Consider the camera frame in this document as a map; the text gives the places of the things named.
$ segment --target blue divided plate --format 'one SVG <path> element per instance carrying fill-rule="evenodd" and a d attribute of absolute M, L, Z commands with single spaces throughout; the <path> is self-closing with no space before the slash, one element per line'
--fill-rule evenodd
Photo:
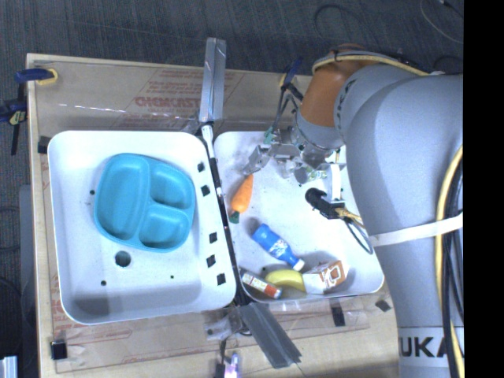
<path fill-rule="evenodd" d="M 106 164 L 94 201 L 94 222 L 105 237 L 169 252 L 187 240 L 194 213 L 194 184 L 179 169 L 139 154 L 118 154 Z"/>

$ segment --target yellow banana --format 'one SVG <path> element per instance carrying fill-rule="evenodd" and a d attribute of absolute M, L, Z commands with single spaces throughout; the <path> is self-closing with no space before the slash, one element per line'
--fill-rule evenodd
<path fill-rule="evenodd" d="M 293 269 L 274 270 L 266 275 L 265 280 L 276 286 L 289 286 L 306 292 L 305 284 L 302 281 L 302 274 Z"/>

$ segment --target drain hole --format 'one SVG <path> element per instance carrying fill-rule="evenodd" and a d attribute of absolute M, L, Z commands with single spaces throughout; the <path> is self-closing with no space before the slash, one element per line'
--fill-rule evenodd
<path fill-rule="evenodd" d="M 207 196 L 210 193 L 210 188 L 207 187 L 206 185 L 202 186 L 202 193 L 203 193 L 203 196 Z"/>
<path fill-rule="evenodd" d="M 212 267 L 213 265 L 215 265 L 215 255 L 212 255 L 206 259 L 206 265 L 208 267 Z"/>
<path fill-rule="evenodd" d="M 132 257 L 128 252 L 125 252 L 124 250 L 120 250 L 119 252 L 116 253 L 116 265 L 120 266 L 121 268 L 125 268 L 132 262 Z"/>
<path fill-rule="evenodd" d="M 220 286 L 221 284 L 224 284 L 226 282 L 226 276 L 221 273 L 220 275 L 217 275 L 217 286 Z"/>

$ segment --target white strap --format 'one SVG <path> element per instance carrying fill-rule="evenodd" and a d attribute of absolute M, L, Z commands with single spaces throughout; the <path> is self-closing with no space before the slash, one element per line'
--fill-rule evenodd
<path fill-rule="evenodd" d="M 376 247 L 446 234 L 447 232 L 452 232 L 462 228 L 463 214 L 464 213 L 461 212 L 456 217 L 447 218 L 430 224 L 404 228 L 403 230 L 386 232 L 384 234 L 371 235 L 369 237 L 369 241 L 374 247 Z"/>

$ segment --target carrot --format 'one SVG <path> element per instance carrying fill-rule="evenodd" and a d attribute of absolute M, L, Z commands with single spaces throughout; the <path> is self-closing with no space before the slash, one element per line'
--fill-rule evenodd
<path fill-rule="evenodd" d="M 231 210 L 233 213 L 229 216 L 229 220 L 234 223 L 239 223 L 239 215 L 244 213 L 250 204 L 250 199 L 252 198 L 252 187 L 254 185 L 254 174 L 250 174 L 242 182 L 238 190 L 236 191 L 233 199 L 231 200 Z"/>

